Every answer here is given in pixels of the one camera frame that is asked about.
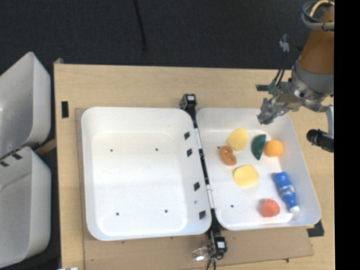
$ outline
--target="small orange object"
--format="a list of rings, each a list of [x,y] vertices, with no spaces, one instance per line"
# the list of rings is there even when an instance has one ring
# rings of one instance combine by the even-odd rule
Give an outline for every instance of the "small orange object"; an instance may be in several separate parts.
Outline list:
[[[270,157],[280,156],[284,151],[284,146],[279,140],[271,140],[266,142],[264,152]]]
[[[280,206],[275,200],[265,199],[262,203],[261,212],[265,217],[274,217],[280,213]]]
[[[222,146],[220,148],[220,157],[227,165],[233,166],[236,164],[236,157],[233,155],[230,146]]]

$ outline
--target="black floor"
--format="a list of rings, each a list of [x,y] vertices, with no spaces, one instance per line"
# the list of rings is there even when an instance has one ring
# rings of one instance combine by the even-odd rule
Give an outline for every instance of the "black floor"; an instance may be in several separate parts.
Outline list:
[[[302,46],[310,32],[302,5],[317,0],[0,0],[0,75],[33,51],[52,63],[278,69],[278,41]],[[299,52],[292,48],[286,68]],[[56,175],[54,153],[45,157]],[[6,270],[55,270],[59,255],[56,187],[47,251]]]

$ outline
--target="white tray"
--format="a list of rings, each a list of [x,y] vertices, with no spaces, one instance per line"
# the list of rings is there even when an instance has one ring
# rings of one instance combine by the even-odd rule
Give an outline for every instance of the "white tray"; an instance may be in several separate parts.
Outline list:
[[[198,235],[210,227],[186,112],[94,107],[83,113],[81,128],[86,221],[95,238]]]
[[[321,217],[320,206],[291,120],[284,115],[269,125],[261,125],[257,120],[259,112],[259,109],[204,108],[197,113],[217,219],[229,230],[314,225]],[[241,127],[247,130],[249,140],[243,151],[234,152],[237,164],[228,166],[220,159],[219,147],[226,145],[230,133]],[[279,157],[263,154],[257,160],[251,152],[251,141],[260,134],[267,135],[266,141],[282,141],[283,154]],[[245,164],[253,165],[260,178],[254,185],[241,188],[235,184],[232,173]],[[272,173],[281,171],[288,172],[294,185],[300,207],[297,215],[287,211],[271,179]],[[266,198],[279,202],[279,215],[272,218],[261,215],[260,203]]]
[[[29,148],[0,165],[0,268],[42,252],[50,240],[51,172]]]

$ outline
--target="red object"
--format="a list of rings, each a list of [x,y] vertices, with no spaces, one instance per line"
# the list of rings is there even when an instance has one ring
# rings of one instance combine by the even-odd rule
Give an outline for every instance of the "red object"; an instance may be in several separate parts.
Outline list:
[[[265,217],[274,217],[280,213],[280,206],[275,200],[265,199],[262,203],[261,212]]]
[[[236,157],[230,146],[223,146],[220,148],[220,157],[228,165],[233,166],[236,164]]]

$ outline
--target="toy food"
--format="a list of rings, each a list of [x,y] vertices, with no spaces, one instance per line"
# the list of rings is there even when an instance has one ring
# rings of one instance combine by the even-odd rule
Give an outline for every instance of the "toy food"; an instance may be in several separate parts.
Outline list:
[[[248,132],[244,128],[235,129],[226,142],[237,151],[242,151],[249,139]]]
[[[265,146],[266,135],[258,135],[253,139],[251,143],[251,151],[256,159],[260,160]]]
[[[279,193],[282,201],[287,204],[289,211],[291,213],[299,212],[300,208],[295,201],[296,192],[293,184],[290,182],[289,175],[286,172],[280,172],[274,174],[272,179],[275,182],[277,192]]]
[[[220,157],[227,165],[233,166],[236,164],[236,157],[233,155],[230,146],[222,146],[220,148]]]
[[[248,164],[235,169],[233,178],[239,186],[248,186],[255,183],[259,179],[259,173],[254,166]]]
[[[284,151],[284,146],[279,140],[271,140],[265,143],[264,152],[270,157],[280,156]]]
[[[280,206],[275,200],[265,199],[262,203],[261,213],[265,217],[274,217],[280,213]]]

